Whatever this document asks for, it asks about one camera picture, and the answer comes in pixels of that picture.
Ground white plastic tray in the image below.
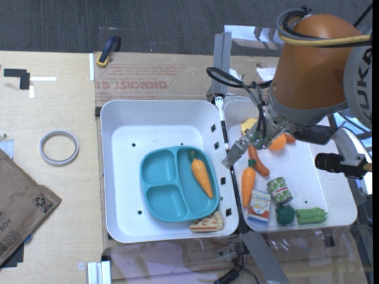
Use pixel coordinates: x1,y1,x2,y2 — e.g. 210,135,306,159
222,99,358,234
99,99,240,244

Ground green toy bean pods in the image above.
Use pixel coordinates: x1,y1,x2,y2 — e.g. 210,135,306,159
294,207,328,225

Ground green toy broccoli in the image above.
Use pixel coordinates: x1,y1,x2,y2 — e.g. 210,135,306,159
275,204,296,226

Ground brown padded envelope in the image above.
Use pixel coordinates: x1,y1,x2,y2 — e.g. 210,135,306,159
0,148,63,267

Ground toy pizza slice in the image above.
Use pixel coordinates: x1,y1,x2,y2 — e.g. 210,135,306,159
189,211,225,234

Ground orange toy carrot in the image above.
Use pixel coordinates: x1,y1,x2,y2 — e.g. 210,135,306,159
188,150,214,200
241,159,257,209

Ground brown cardboard board red print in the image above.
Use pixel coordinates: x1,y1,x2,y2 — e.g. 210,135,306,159
93,51,371,281

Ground black block with thin wires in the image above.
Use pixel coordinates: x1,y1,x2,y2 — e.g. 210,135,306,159
213,267,241,284

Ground green pea can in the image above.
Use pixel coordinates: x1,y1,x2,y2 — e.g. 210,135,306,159
266,176,294,205

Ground black cylinder on white bracket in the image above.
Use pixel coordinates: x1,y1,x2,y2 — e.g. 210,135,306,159
314,125,370,180

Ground yellow toy food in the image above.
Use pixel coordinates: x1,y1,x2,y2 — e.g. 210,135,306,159
240,117,259,136

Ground orange toy fruit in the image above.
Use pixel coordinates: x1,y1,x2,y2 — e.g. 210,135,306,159
268,133,288,151

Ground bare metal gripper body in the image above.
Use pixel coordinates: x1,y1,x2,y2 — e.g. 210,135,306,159
240,110,294,151

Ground teal divided plate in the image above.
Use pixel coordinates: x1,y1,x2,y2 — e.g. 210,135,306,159
139,146,220,223

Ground orange-brown toy sausage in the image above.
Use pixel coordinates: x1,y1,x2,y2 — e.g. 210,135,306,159
247,143,271,178

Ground small white orange carton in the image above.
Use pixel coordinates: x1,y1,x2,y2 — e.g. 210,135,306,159
246,189,272,224

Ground white tape roll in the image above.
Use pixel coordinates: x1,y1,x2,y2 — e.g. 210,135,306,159
38,130,80,167

